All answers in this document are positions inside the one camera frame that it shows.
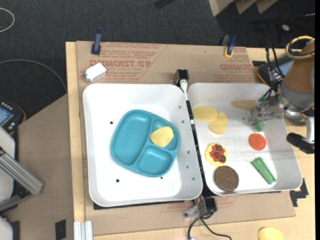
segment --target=gray carpet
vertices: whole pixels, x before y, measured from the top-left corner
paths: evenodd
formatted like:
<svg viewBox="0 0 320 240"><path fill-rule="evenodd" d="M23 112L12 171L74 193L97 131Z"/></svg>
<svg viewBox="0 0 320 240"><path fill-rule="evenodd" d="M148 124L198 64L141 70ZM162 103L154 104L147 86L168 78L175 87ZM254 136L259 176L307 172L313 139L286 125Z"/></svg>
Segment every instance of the gray carpet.
<svg viewBox="0 0 320 240"><path fill-rule="evenodd" d="M97 27L102 41L219 45L225 34L236 45L283 47L292 37L315 34L315 17L295 20L292 32L281 35L277 22L315 12L315 0L279 0L260 14L255 5L239 15L234 3L213 17L208 0L175 0L157 8L159 0L0 0L12 12L14 25L0 32L0 63L33 60L53 69L66 83L65 42L93 41ZM10 24L0 11L0 31ZM0 96L17 103L30 117L65 93L59 79L45 67L29 62L0 64Z"/></svg>

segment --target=yellow food piece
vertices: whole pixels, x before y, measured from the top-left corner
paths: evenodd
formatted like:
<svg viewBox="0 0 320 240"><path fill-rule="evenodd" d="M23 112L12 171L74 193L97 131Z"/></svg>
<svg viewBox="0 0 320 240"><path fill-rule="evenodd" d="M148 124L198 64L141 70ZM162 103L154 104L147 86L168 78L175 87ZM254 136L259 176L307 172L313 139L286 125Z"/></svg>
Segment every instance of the yellow food piece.
<svg viewBox="0 0 320 240"><path fill-rule="evenodd" d="M242 101L233 101L231 102L231 106L244 109L244 110L251 110L256 106L256 101L254 99L242 100Z"/></svg>
<svg viewBox="0 0 320 240"><path fill-rule="evenodd" d="M202 122L210 122L218 117L218 110L213 106L198 106L193 109L195 119Z"/></svg>
<svg viewBox="0 0 320 240"><path fill-rule="evenodd" d="M224 112L219 112L217 118L209 123L209 127L217 134L222 135L227 129L228 121L228 116Z"/></svg>
<svg viewBox="0 0 320 240"><path fill-rule="evenodd" d="M161 127L153 131L150 135L150 140L153 144L164 148L174 138L174 131L169 127Z"/></svg>
<svg viewBox="0 0 320 240"><path fill-rule="evenodd" d="M284 240L284 235L280 229L274 227L263 227L258 231L259 240Z"/></svg>

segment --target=toy pizza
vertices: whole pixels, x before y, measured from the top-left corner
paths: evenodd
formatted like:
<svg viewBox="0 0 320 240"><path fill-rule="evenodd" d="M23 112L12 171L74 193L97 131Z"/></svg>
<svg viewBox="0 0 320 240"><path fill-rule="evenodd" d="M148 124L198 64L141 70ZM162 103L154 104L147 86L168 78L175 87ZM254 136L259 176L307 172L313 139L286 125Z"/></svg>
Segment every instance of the toy pizza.
<svg viewBox="0 0 320 240"><path fill-rule="evenodd" d="M228 159L228 153L222 145L211 143L205 149L205 159L215 167L224 166Z"/></svg>

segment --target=electronic device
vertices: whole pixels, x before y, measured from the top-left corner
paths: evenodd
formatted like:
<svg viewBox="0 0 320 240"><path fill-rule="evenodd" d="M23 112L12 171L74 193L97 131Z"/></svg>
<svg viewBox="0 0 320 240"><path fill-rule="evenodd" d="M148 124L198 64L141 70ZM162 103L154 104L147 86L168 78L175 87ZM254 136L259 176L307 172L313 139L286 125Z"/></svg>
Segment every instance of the electronic device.
<svg viewBox="0 0 320 240"><path fill-rule="evenodd" d="M25 112L15 103L0 97L0 126L10 135L26 120Z"/></svg>

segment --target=blue clamp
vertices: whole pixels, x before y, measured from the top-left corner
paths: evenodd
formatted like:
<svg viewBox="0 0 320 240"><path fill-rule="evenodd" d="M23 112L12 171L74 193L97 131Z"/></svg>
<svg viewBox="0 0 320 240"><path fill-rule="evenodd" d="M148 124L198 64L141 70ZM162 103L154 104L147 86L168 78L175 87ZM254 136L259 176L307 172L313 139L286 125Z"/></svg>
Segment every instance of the blue clamp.
<svg viewBox="0 0 320 240"><path fill-rule="evenodd" d="M91 50L91 53L94 55L100 54L101 38L102 38L102 28L98 27L95 31L94 44L92 45L92 50Z"/></svg>
<svg viewBox="0 0 320 240"><path fill-rule="evenodd" d="M228 46L226 47L225 49L225 52L224 52L224 56L226 58L231 58L234 54L234 47L235 47L235 44L236 44L236 35L233 34L230 38L230 41L229 41L229 44Z"/></svg>

